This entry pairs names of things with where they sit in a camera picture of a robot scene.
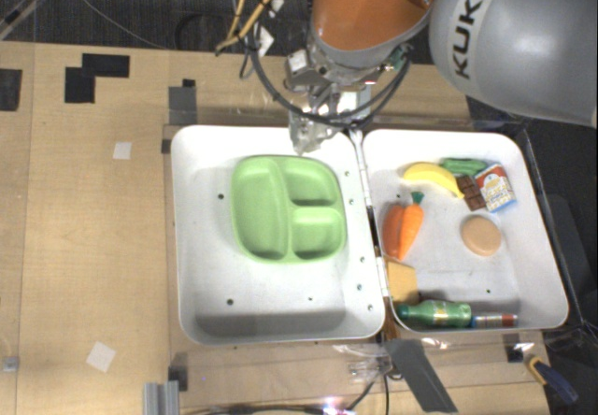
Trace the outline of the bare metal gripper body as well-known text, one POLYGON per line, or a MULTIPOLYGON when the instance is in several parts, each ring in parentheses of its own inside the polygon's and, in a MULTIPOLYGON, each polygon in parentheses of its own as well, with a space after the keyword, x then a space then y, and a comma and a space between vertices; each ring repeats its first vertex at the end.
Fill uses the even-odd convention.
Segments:
POLYGON ((396 48, 366 69, 334 64, 315 51, 299 50, 285 62, 285 88, 303 93, 306 107, 290 103, 290 119, 307 119, 338 128, 366 126, 396 94, 406 77, 406 50, 396 48))

